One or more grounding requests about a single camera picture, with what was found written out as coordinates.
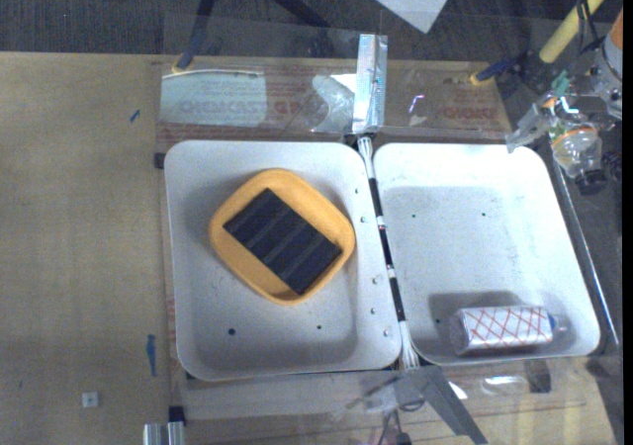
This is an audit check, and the thin black and white rod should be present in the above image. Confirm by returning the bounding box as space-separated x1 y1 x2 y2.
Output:
355 134 421 371

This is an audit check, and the white bottle red lattice print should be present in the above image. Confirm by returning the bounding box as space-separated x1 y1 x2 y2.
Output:
447 305 570 357

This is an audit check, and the clear plastic bottle orange label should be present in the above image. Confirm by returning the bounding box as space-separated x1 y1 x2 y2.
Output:
549 122 608 196

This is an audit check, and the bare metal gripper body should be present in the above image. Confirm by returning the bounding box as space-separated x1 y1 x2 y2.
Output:
568 62 624 124

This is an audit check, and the white plastic tray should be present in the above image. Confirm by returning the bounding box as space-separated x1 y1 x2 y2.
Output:
371 141 602 368
162 138 404 383

